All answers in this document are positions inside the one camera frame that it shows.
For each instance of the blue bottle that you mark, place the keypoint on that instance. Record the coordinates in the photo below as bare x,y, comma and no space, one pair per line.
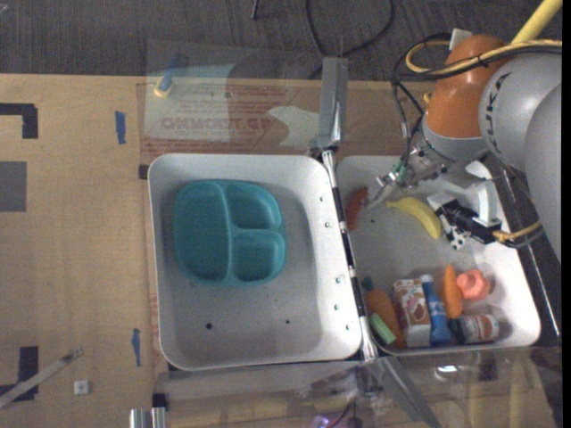
437,319

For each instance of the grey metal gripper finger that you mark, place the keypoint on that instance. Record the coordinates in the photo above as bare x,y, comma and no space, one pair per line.
387,179
383,193

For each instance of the orange bread slice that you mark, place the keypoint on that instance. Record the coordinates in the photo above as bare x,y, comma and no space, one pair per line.
452,292

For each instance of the small can with red label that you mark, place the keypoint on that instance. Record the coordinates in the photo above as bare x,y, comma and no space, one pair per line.
479,328

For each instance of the white plastic tray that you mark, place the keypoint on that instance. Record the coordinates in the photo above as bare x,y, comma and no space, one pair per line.
250,319
401,257

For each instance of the green divided plate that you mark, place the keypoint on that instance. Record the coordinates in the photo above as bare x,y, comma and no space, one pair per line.
201,230

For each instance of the pink doughnut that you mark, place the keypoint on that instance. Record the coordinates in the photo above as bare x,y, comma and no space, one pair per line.
474,284

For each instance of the red sausage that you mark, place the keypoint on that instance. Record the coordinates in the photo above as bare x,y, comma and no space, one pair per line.
355,208

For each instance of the light green cylinder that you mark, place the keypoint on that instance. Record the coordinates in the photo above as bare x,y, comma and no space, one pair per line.
382,329

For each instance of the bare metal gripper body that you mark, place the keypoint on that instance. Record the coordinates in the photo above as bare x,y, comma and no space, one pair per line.
426,163

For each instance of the white and red carton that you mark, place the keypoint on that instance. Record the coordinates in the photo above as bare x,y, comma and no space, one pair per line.
411,310

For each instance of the brown cardboard board red print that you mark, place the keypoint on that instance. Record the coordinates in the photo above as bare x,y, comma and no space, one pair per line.
285,114

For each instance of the orange carrot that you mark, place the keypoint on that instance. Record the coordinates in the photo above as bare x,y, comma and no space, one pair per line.
384,310

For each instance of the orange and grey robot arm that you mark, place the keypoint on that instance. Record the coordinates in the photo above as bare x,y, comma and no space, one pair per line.
464,101

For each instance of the yellow banana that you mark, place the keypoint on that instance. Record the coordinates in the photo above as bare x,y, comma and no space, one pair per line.
421,214

